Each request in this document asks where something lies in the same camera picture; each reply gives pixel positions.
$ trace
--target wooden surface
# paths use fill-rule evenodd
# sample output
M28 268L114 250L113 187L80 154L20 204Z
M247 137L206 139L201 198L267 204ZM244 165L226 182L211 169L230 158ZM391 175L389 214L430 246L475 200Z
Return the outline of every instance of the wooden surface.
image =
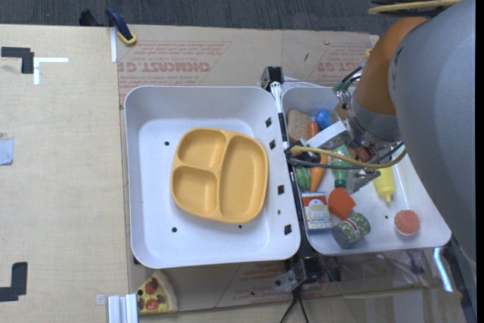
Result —
M126 239L116 64L109 29L0 26L0 46L27 47L41 84L0 58L0 287L28 263L27 291L0 303L0 321L105 321L99 293L126 294Z

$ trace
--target green bottle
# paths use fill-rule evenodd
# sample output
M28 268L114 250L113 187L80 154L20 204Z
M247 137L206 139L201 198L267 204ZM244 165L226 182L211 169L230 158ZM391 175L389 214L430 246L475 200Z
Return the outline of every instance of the green bottle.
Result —
M335 154L342 155L344 157L349 157L348 149L344 144L336 147L332 150ZM331 166L351 166L348 162L338 159L337 157L331 157ZM347 169L333 169L334 174L334 187L346 187L346 173Z

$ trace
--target yellow divided plate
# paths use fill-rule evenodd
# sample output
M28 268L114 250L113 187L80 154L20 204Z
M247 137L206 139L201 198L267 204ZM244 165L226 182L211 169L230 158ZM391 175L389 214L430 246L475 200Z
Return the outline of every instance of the yellow divided plate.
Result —
M248 222L264 204L268 161L264 147L241 133L195 128L180 139L170 189L188 213L222 222Z

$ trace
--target blue ball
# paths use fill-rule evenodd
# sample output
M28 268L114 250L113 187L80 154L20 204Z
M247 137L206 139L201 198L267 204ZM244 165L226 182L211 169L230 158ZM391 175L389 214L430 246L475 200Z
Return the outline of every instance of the blue ball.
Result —
M331 125L330 115L331 113L324 109L321 109L316 113L315 122L318 124L318 128L320 131L326 129L328 126Z

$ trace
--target blue clamp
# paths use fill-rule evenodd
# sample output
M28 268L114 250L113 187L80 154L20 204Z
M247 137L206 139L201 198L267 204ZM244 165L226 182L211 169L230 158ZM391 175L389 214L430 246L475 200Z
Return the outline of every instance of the blue clamp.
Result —
M121 15L119 15L112 7L106 9L106 15L116 26L119 39L121 39L127 46L134 45L136 42L136 35L129 31L129 28Z

